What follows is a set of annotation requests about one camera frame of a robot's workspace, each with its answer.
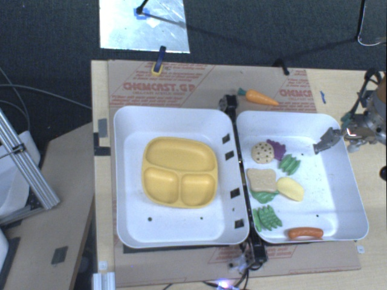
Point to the green pea pods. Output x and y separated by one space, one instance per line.
269 217
289 164

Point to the thin black rod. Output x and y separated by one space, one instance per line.
240 162

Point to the white plastic tray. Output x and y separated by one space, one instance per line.
329 192
133 222

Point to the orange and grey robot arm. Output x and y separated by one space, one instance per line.
382 101

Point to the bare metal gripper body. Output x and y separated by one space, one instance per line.
367 128

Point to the brown cardboard board red print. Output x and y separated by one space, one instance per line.
193 80

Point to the orange sausage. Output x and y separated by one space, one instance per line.
305 232

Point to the tan bread slice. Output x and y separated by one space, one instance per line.
261 180

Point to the orange carrot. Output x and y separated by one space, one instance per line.
260 98

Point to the purple grapes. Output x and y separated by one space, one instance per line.
278 150

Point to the green lettuce leaf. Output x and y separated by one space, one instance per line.
263 196

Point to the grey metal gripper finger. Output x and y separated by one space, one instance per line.
327 140

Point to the yellow potato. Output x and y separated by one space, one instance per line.
290 189

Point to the yellow divided plate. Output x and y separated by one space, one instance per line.
180 154

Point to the tan spotted biscuit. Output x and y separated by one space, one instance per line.
262 153

